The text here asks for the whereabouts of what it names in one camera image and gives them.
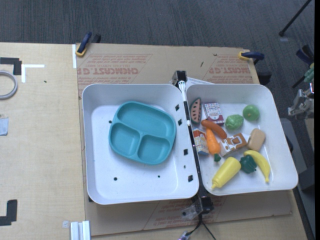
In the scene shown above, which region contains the white plastic tray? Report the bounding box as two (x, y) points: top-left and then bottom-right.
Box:
(185, 83), (299, 197)
(81, 83), (200, 206)

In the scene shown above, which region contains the thin black and white rod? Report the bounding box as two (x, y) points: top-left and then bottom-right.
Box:
(178, 80), (205, 198)

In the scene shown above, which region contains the yellow banana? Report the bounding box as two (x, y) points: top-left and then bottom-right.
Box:
(243, 149), (272, 184)

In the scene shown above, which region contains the yellow squeeze bottle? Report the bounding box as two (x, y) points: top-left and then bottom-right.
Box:
(211, 156), (242, 190)

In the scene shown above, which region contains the light green lettuce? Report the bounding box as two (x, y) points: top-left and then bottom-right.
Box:
(224, 114), (244, 131)

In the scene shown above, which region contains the toy watermelon slice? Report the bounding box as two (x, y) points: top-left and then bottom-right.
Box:
(189, 97), (203, 125)

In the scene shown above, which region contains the red and white carton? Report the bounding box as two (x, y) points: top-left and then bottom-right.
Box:
(202, 102), (225, 127)

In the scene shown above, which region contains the white paper sheet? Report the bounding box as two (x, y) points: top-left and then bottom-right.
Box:
(186, 76), (216, 86)

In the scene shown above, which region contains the grey tape roll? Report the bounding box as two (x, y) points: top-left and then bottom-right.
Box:
(0, 70), (19, 100)

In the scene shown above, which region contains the orange and white carton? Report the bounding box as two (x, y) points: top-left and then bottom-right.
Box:
(192, 128), (210, 157)

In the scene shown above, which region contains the brown cardboard board red print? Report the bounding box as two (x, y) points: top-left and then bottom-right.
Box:
(74, 42), (293, 237)

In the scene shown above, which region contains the black block with wires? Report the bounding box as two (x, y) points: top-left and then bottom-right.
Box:
(171, 70), (188, 85)
(190, 195), (215, 215)

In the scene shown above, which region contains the tan bread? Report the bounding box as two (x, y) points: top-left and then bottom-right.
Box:
(247, 128), (266, 152)

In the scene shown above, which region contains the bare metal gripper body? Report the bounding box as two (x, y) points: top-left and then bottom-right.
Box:
(287, 88), (315, 119)

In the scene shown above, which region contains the orange sausage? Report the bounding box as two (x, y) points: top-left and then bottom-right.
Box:
(200, 119), (228, 140)

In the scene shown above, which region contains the dark green pepper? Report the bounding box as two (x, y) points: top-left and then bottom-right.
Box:
(239, 154), (258, 174)

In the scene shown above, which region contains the teal divided plate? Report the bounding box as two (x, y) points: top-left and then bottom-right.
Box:
(108, 100), (177, 166)

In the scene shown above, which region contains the brown and white carton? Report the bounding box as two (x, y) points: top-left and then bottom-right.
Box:
(219, 132), (251, 158)

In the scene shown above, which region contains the green apple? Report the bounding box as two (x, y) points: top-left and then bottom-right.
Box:
(242, 104), (261, 122)

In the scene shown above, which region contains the orange carrot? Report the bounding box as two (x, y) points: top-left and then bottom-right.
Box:
(205, 128), (223, 163)

